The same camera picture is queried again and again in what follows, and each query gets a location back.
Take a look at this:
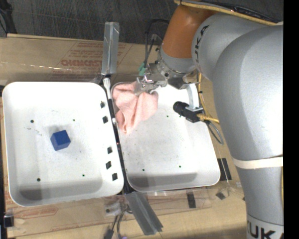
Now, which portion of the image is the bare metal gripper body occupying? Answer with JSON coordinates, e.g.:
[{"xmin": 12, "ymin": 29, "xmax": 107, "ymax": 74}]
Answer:
[{"xmin": 136, "ymin": 61, "xmax": 184, "ymax": 94}]

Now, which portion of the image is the pink cloth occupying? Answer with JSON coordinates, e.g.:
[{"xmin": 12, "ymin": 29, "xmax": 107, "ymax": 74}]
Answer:
[{"xmin": 111, "ymin": 81, "xmax": 159, "ymax": 135}]

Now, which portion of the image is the thin black and white rod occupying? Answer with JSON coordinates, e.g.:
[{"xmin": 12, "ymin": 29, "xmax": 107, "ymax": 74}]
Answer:
[{"xmin": 103, "ymin": 77, "xmax": 129, "ymax": 194}]

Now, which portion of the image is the white plastic tray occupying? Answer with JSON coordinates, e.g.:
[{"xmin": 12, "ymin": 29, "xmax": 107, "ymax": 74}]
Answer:
[
  {"xmin": 1, "ymin": 81, "xmax": 125, "ymax": 207},
  {"xmin": 110, "ymin": 81, "xmax": 221, "ymax": 193}
]

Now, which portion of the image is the blue cube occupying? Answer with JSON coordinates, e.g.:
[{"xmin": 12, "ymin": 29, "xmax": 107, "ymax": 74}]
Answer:
[{"xmin": 50, "ymin": 129, "xmax": 71, "ymax": 151}]

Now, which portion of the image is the brown cardboard board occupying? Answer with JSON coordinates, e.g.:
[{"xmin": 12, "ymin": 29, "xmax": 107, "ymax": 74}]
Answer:
[{"xmin": 0, "ymin": 33, "xmax": 248, "ymax": 239}]

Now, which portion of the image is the black cylinder on white bracket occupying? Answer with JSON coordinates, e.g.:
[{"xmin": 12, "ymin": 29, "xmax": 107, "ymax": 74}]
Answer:
[{"xmin": 172, "ymin": 77, "xmax": 205, "ymax": 123}]

